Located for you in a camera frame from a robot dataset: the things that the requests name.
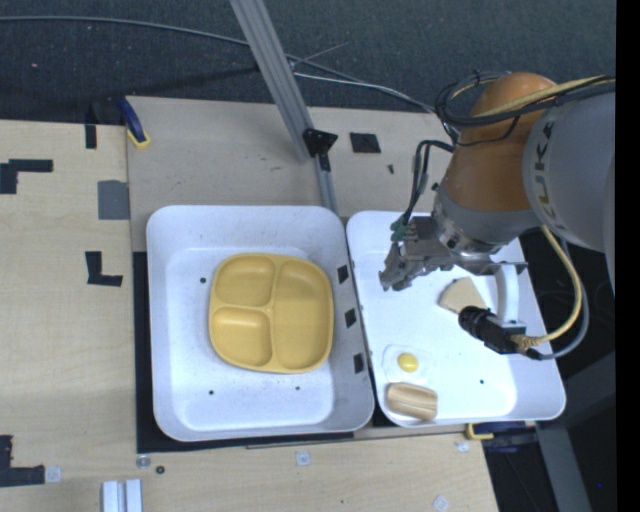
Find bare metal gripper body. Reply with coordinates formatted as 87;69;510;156
398;216;507;277

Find beige bread slice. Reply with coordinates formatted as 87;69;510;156
438;275;489;316

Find white and yellow fried egg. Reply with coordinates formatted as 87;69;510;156
381;343;434;387

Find white plastic tray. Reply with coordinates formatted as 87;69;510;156
145;204;377;443
345;209;568;429

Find tan hot dog bun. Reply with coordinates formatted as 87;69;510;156
385;381;440;423

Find yellow divided plate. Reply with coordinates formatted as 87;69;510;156
207;252;336;376

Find black cylinder on white bracket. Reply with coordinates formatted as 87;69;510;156
457;261;529;356

